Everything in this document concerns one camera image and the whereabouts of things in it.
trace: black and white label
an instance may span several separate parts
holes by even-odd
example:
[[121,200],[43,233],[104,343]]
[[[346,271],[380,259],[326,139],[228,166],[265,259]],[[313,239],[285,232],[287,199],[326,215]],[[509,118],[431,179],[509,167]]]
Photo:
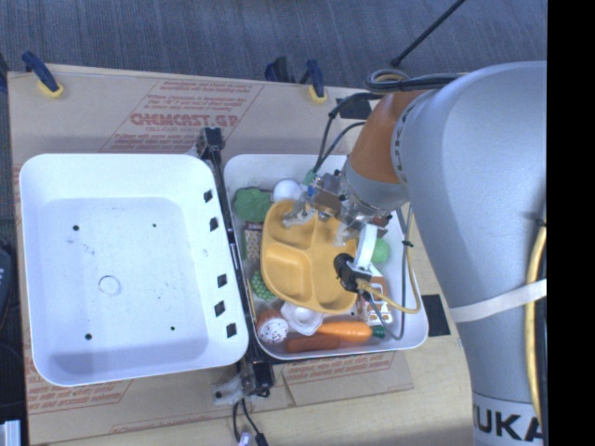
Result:
[[473,392],[473,435],[493,446],[543,445],[543,434],[531,403],[495,400]]

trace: yellow divided plate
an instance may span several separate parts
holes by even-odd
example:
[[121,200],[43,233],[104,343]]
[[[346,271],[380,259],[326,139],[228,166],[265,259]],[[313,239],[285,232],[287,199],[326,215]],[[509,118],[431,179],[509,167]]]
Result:
[[279,298],[297,306],[327,314],[351,308],[355,293],[343,289],[333,260],[340,253],[355,256],[356,242],[333,246],[339,222],[314,216],[303,225],[283,226],[293,200],[275,203],[267,213],[262,231],[261,271],[267,287]]

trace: cardboard sheet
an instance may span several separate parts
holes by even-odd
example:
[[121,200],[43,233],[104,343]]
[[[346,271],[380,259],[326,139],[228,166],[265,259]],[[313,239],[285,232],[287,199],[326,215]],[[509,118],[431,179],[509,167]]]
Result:
[[[219,126],[224,162],[240,153],[317,153],[327,114],[356,92],[328,87],[317,104],[302,85],[48,65],[64,86],[52,99],[32,73],[8,75],[19,273],[31,444],[87,438],[231,415],[211,386],[235,367],[63,388],[35,370],[20,232],[19,171],[46,152],[192,152],[200,129]],[[337,118],[329,141],[352,119]],[[348,153],[357,130],[339,144]],[[255,411],[376,395],[413,387],[402,352],[275,366],[276,385]]]

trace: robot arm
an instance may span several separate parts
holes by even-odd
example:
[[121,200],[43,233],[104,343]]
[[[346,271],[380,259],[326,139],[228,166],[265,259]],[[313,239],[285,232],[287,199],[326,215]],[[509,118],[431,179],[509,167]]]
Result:
[[[522,288],[545,218],[546,73],[545,62],[509,63],[441,89],[388,94],[343,170],[311,186],[311,206],[342,221],[340,243],[366,223],[381,235],[390,212],[410,202],[453,312]],[[457,329],[476,445],[542,443],[525,306],[473,319]]]

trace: brown sausage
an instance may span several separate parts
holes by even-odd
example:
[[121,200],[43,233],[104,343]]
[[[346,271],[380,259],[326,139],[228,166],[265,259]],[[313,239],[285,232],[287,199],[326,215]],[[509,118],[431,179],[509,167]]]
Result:
[[288,338],[285,347],[289,353],[307,352],[308,350],[332,350],[338,348],[341,339],[336,335],[314,334]]

